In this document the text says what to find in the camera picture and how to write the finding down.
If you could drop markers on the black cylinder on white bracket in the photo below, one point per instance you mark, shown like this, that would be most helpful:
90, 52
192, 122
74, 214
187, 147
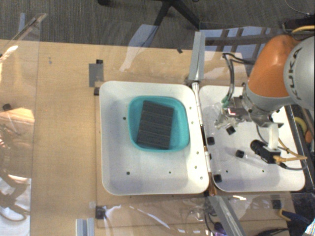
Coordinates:
264, 151

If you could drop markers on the thin black and white rod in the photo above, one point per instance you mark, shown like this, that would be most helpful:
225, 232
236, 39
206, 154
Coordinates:
199, 112

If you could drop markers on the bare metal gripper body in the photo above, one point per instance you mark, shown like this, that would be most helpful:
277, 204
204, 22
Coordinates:
240, 109

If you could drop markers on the black ribbed rectangular block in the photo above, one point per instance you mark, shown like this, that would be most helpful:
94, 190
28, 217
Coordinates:
155, 124

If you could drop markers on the white plastic tray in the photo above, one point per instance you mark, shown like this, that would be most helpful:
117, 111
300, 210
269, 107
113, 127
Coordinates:
152, 176
246, 178

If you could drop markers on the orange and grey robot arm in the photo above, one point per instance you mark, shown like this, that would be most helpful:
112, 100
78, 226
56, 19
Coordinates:
270, 70

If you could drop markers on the teal plastic bowl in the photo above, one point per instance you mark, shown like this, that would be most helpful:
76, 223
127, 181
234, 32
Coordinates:
181, 126

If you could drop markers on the clear plastic bottle black cap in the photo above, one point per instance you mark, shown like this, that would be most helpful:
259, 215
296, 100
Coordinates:
239, 153
230, 130
217, 178
210, 140

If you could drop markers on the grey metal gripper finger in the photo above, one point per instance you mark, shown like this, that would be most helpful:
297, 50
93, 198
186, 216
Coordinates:
238, 122
219, 122

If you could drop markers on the yellow banana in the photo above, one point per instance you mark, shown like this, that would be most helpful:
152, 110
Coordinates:
300, 123

